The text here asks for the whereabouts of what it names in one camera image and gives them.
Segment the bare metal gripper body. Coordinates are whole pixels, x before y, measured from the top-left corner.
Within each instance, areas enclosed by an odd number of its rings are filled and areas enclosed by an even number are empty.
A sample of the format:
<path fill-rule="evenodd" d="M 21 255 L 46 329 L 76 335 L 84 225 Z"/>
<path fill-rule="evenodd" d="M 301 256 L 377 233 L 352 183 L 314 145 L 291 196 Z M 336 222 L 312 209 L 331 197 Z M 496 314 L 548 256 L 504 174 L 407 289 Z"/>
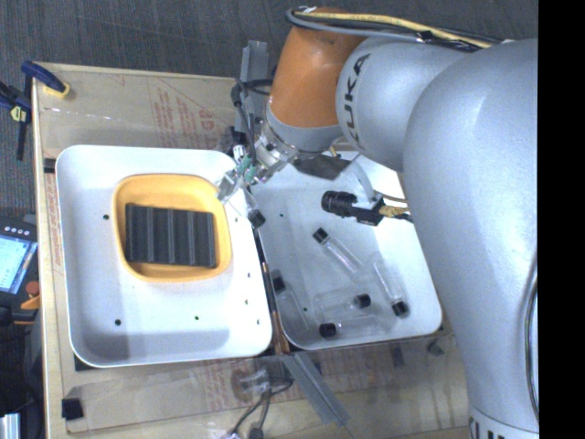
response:
<path fill-rule="evenodd" d="M 291 163 L 297 153 L 294 147 L 286 144 L 272 130 L 264 130 L 247 147 L 246 154 L 236 166 L 236 172 L 248 185 L 265 183 Z"/>

